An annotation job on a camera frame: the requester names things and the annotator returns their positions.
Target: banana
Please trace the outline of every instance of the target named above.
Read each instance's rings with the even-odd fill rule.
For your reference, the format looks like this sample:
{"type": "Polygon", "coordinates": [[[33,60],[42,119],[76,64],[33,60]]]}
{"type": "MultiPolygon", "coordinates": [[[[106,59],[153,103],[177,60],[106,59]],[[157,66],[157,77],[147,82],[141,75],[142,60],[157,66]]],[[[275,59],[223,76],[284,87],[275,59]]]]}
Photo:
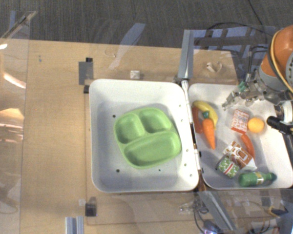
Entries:
{"type": "Polygon", "coordinates": [[[201,112],[209,111],[209,118],[213,121],[214,129],[216,129],[218,115],[216,114],[215,110],[208,103],[201,100],[196,100],[193,105],[197,107],[201,112]]]}

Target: green divided plate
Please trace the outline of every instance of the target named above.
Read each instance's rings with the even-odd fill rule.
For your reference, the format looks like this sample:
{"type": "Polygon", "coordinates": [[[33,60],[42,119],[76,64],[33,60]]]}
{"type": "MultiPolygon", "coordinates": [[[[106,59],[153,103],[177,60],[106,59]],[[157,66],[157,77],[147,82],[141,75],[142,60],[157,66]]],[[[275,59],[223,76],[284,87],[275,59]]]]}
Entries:
{"type": "Polygon", "coordinates": [[[118,146],[135,168],[150,168],[162,164],[181,151],[179,135],[160,109],[146,107],[128,112],[114,124],[118,146]]]}

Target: toy orange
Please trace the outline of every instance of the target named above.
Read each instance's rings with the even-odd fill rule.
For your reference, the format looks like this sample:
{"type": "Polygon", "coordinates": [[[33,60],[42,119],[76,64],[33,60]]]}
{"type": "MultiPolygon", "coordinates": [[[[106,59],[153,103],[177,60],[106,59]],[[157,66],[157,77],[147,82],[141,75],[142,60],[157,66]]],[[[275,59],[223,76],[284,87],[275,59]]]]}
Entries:
{"type": "Polygon", "coordinates": [[[265,123],[260,118],[252,118],[248,122],[248,129],[253,133],[259,133],[261,132],[265,127],[265,123]]]}

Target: metal bracket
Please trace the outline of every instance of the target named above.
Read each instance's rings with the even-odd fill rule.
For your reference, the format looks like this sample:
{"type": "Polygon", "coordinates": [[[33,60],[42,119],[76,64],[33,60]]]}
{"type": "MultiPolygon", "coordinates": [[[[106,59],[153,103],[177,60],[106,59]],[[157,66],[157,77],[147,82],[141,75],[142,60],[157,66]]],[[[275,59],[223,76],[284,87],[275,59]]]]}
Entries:
{"type": "Polygon", "coordinates": [[[222,230],[236,230],[235,224],[216,193],[205,191],[199,192],[198,195],[222,230]]]}
{"type": "Polygon", "coordinates": [[[281,103],[281,106],[283,107],[284,114],[283,121],[293,125],[293,107],[291,101],[284,101],[281,103]]]}
{"type": "Polygon", "coordinates": [[[66,234],[84,234],[84,217],[66,217],[66,234]]]}
{"type": "Polygon", "coordinates": [[[79,85],[85,85],[85,80],[93,79],[93,60],[86,58],[86,61],[79,62],[79,85]]]}
{"type": "Polygon", "coordinates": [[[177,77],[179,79],[190,79],[193,77],[193,51],[194,38],[192,30],[184,31],[182,40],[182,49],[180,56],[180,64],[177,77]]]}

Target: toy food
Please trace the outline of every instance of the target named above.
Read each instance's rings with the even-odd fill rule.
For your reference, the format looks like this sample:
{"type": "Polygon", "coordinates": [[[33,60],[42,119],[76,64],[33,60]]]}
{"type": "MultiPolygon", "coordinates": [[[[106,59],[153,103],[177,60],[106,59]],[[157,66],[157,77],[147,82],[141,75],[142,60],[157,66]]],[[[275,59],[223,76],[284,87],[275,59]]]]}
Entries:
{"type": "Polygon", "coordinates": [[[240,186],[247,187],[247,186],[257,186],[261,185],[265,181],[275,181],[277,179],[276,174],[274,173],[261,173],[261,172],[251,172],[241,174],[239,176],[239,184],[240,186]]]}
{"type": "Polygon", "coordinates": [[[240,169],[252,171],[257,169],[252,155],[244,150],[244,148],[242,148],[241,145],[235,141],[231,142],[231,144],[226,147],[223,154],[237,164],[240,169]]]}
{"type": "Polygon", "coordinates": [[[241,134],[245,134],[248,130],[248,121],[249,114],[236,109],[233,114],[231,129],[241,134]]]}
{"type": "Polygon", "coordinates": [[[255,149],[254,149],[253,143],[250,140],[250,138],[246,134],[243,134],[241,136],[241,140],[243,141],[244,145],[246,146],[246,150],[248,151],[248,153],[250,155],[252,155],[253,158],[255,158],[255,149]]]}
{"type": "Polygon", "coordinates": [[[223,174],[229,178],[236,176],[240,167],[232,162],[227,156],[223,156],[217,163],[216,169],[220,170],[223,174]]]}
{"type": "Polygon", "coordinates": [[[201,112],[209,111],[209,118],[213,121],[214,129],[216,129],[218,115],[216,114],[215,110],[208,103],[200,100],[195,101],[193,105],[197,107],[201,112]]]}
{"type": "Polygon", "coordinates": [[[192,115],[195,132],[198,134],[203,133],[203,127],[199,119],[199,109],[197,107],[192,107],[192,115]]]}
{"type": "Polygon", "coordinates": [[[203,117],[204,117],[204,120],[202,121],[203,133],[204,133],[210,147],[214,150],[216,148],[214,123],[209,118],[209,111],[203,112],[203,117]]]}
{"type": "Polygon", "coordinates": [[[262,119],[260,118],[252,118],[248,122],[248,128],[251,132],[253,133],[259,133],[261,132],[265,127],[265,123],[262,119]]]}

